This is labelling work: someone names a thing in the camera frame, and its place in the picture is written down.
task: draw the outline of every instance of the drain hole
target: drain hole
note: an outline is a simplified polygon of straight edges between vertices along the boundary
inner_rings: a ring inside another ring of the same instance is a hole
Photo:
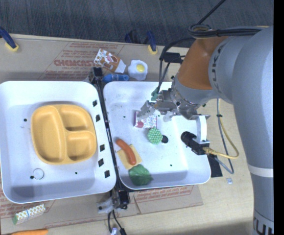
[[[101,167],[103,164],[104,164],[104,160],[103,160],[103,159],[100,159],[100,160],[98,161],[98,166]]]
[[[108,178],[111,174],[109,173],[109,171],[105,171],[105,178]]]

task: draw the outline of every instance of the yellow plate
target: yellow plate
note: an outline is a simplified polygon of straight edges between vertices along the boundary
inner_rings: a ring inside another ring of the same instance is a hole
[[[31,135],[38,157],[52,165],[81,162],[96,151],[92,118],[76,105],[47,105],[36,109],[31,117]]]

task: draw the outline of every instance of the blue tube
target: blue tube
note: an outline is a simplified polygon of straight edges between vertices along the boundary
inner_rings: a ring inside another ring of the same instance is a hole
[[[118,74],[108,74],[103,77],[102,81],[104,83],[109,83],[112,81],[128,81],[129,76],[128,75],[118,75]]]

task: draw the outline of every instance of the sausage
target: sausage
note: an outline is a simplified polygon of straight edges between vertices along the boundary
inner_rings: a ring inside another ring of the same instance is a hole
[[[131,147],[122,139],[117,139],[116,144],[123,149],[124,153],[127,155],[129,164],[135,165],[137,163],[136,156],[133,153]]]

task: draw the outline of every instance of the white band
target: white band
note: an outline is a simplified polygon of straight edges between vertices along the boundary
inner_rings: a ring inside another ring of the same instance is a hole
[[[259,168],[252,165],[249,165],[249,171],[257,176],[264,177],[264,178],[273,178],[274,177],[274,169],[270,168]]]

